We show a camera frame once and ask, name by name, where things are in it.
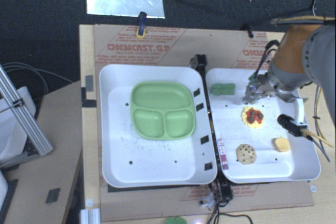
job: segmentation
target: blue clip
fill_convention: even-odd
[[[147,20],[147,13],[141,12],[138,16],[137,25],[138,28],[136,29],[136,37],[137,38],[144,38],[146,35],[145,23]]]

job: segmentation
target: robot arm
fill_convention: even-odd
[[[265,74],[251,77],[245,103],[267,96],[292,102],[293,90],[312,81],[319,85],[335,124],[335,25],[292,25]]]

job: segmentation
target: cardboard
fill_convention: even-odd
[[[199,200],[209,193],[208,186],[109,192],[101,175],[99,72],[111,63],[188,66],[195,54],[207,55],[207,70],[256,69],[266,43],[280,40],[283,33],[255,32],[250,39],[244,31],[147,27],[145,38],[137,39],[135,31],[134,26],[94,26],[101,221],[208,214],[209,210],[199,205]],[[232,190],[234,199],[223,211],[313,205],[307,182],[236,185]]]

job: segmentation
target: green plate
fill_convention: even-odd
[[[195,130],[193,97],[179,83],[150,81],[134,86],[131,116],[136,132],[147,139],[182,139]]]

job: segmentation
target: white plastic object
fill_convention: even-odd
[[[8,191],[8,183],[0,171],[0,210],[6,198],[7,191]]]
[[[186,67],[109,65],[99,76],[102,120],[102,172],[114,187],[199,185],[212,182],[217,165],[201,76]],[[156,141],[138,135],[132,125],[130,97],[143,81],[186,86],[194,99],[194,133],[181,140]],[[208,141],[201,143],[201,138]]]
[[[18,89],[29,112],[34,116],[36,107],[27,87]],[[0,111],[8,107],[4,99],[0,99]],[[15,118],[11,109],[0,113],[0,162],[22,153],[27,140],[27,134]]]
[[[215,83],[236,85],[234,95],[215,96],[208,90],[216,137],[223,140],[226,152],[228,169],[223,170],[225,176],[235,183],[316,179],[321,168],[314,144],[304,137],[294,137],[277,122],[280,114],[286,114],[307,124],[303,102],[285,103],[278,97],[271,97],[252,105],[243,104],[248,78],[253,72],[212,69],[206,75],[209,89]],[[252,129],[243,123],[241,113],[245,106],[253,106],[264,114],[262,127]],[[279,137],[289,140],[288,152],[275,149],[272,140]],[[236,148],[240,144],[249,144],[255,149],[257,158],[253,164],[243,165],[237,161]]]

